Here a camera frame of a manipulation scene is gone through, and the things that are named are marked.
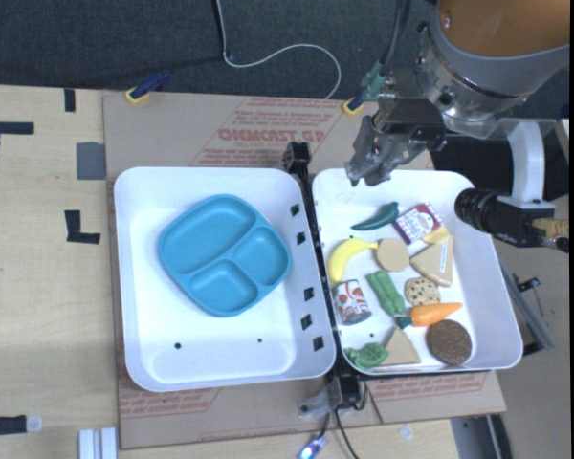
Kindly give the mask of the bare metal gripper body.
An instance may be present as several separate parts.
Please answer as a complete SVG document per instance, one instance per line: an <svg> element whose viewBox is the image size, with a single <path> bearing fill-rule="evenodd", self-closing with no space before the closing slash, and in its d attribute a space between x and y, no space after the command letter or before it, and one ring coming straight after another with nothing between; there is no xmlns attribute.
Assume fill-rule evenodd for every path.
<svg viewBox="0 0 574 459"><path fill-rule="evenodd" d="M373 129L385 151L417 152L421 144L439 147L448 131L486 139L497 116L522 102L503 91L495 71L503 60L456 48L433 22L424 31L415 69L400 70L396 87L379 98Z"/></svg>

